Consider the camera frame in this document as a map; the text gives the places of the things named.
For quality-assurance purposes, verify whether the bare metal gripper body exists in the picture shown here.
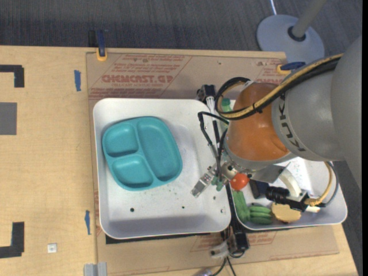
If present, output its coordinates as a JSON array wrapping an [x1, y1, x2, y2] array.
[[207, 161, 241, 184]]

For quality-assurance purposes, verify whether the red toy tomato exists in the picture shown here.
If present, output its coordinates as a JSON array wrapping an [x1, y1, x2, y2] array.
[[229, 172, 251, 191]]

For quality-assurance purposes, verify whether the white plastic tray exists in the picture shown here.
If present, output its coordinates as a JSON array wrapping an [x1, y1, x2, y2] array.
[[217, 98, 348, 231], [92, 97, 232, 240]]

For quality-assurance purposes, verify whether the dark blue packet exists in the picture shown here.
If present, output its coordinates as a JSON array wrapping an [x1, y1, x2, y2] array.
[[248, 179, 270, 200]]

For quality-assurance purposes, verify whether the green toy vegetable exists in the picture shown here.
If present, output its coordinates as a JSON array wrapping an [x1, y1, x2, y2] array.
[[232, 190, 251, 224]]

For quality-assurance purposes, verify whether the thin black and white rod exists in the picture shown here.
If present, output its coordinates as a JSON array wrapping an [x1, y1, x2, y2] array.
[[206, 95, 243, 236]]

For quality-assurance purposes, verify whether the green toy banana bunch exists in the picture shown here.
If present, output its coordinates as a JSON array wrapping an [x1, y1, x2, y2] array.
[[248, 205, 274, 225]]

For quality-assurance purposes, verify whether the teal divided plate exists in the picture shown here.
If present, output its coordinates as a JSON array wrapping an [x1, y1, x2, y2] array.
[[101, 116, 184, 191]]

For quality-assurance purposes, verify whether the green plastic bottle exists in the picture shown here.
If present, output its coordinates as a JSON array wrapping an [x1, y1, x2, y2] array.
[[220, 97, 235, 126]]

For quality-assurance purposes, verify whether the tan round biscuit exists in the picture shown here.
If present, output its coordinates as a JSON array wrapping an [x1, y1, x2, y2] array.
[[270, 202, 302, 224]]

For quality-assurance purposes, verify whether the brown cardboard board red print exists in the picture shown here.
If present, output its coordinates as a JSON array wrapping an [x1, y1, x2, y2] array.
[[85, 48, 340, 273]]

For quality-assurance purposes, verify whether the grey round floor stand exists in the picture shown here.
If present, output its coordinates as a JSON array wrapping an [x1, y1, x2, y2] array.
[[256, 0, 342, 66]]

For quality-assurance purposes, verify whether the black cylinder on white bracket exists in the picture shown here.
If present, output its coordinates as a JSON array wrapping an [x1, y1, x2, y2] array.
[[264, 168, 308, 213]]

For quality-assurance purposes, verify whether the black block with thin wires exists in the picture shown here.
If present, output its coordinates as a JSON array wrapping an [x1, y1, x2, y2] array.
[[232, 231, 250, 252], [200, 84, 217, 99]]

